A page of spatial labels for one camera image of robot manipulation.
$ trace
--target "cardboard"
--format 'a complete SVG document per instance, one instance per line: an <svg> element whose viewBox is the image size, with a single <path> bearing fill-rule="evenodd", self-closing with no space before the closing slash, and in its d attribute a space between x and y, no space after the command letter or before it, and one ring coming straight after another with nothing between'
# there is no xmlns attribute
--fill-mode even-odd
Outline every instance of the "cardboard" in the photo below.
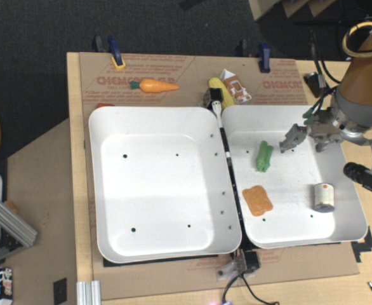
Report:
<svg viewBox="0 0 372 305"><path fill-rule="evenodd" d="M103 300L223 288L216 268L230 255L200 259L104 267L96 242L96 219L88 119L97 103L142 106L194 106L208 81L223 69L238 75L253 97L251 104L305 105L302 80L294 60L271 59L270 73L261 73L257 58L123 55L127 67L114 68L108 53L80 53L84 144L92 241L93 278L100 280ZM154 78L176 83L177 91L144 93L130 90L131 80ZM274 283L358 273L350 243L257 250L262 267L250 283Z"/></svg>

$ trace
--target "silver can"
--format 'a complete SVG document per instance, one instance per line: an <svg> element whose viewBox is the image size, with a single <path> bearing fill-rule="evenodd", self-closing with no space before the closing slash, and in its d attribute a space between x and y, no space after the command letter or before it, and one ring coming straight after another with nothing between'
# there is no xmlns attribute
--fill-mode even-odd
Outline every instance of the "silver can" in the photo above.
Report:
<svg viewBox="0 0 372 305"><path fill-rule="evenodd" d="M314 186L314 210L317 212L334 211L334 187L328 183Z"/></svg>

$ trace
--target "dark background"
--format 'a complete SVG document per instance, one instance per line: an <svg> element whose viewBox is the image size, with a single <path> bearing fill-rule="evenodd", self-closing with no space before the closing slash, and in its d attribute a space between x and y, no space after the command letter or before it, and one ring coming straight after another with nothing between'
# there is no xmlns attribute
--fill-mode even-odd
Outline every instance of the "dark background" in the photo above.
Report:
<svg viewBox="0 0 372 305"><path fill-rule="evenodd" d="M0 0L0 158L68 118L66 53L90 51L96 33L113 35L123 53L233 56L246 39L256 55L310 59L310 29L326 60L344 60L338 42L350 25L297 25L304 20L362 20L372 0L337 0L314 18L308 6L287 18L276 4L254 21L248 0Z"/></svg>

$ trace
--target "wooden table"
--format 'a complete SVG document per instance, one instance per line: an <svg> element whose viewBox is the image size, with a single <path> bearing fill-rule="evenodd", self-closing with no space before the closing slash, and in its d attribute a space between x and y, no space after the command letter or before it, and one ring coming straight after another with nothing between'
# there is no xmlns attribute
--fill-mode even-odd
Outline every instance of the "wooden table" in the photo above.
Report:
<svg viewBox="0 0 372 305"><path fill-rule="evenodd" d="M297 61L300 74L314 71L311 61ZM328 69L338 79L347 70L346 62L327 62ZM88 213L86 162L83 148L83 112L81 100L81 68L78 53L67 54L70 138L72 151L72 178L74 198L74 222L76 236L77 280L90 282L93 280L91 261L90 221ZM309 104L315 98L305 89ZM345 157L348 161L371 166L371 152L368 148L343 143ZM372 193L357 185L368 224L372 232ZM278 300L288 304L372 304L372 291L367 282L372 281L372 252L362 254L359 264L360 274L289 283L275 283L255 286L258 297L265 300ZM103 304L220 304L223 290L205 290L180 294L155 295L131 299L105 301ZM235 305L257 304L245 287L232 288L227 294Z"/></svg>

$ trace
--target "robotic arm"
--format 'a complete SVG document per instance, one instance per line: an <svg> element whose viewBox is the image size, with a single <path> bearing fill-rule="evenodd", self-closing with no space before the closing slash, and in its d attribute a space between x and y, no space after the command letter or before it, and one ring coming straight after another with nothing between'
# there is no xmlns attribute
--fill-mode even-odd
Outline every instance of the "robotic arm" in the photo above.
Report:
<svg viewBox="0 0 372 305"><path fill-rule="evenodd" d="M279 143L282 153L303 142L307 135L314 139L319 153L328 144L343 140L372 148L372 139L364 136L365 132L372 130L372 30L359 51L352 51L347 46L349 37L363 27L372 27L372 22L354 26L343 39L343 49L353 59L339 86L328 88L319 72L321 98L303 115L305 126L293 125L286 139ZM322 110L323 98L329 94L332 94L331 104ZM348 163L344 174L372 191L372 169Z"/></svg>

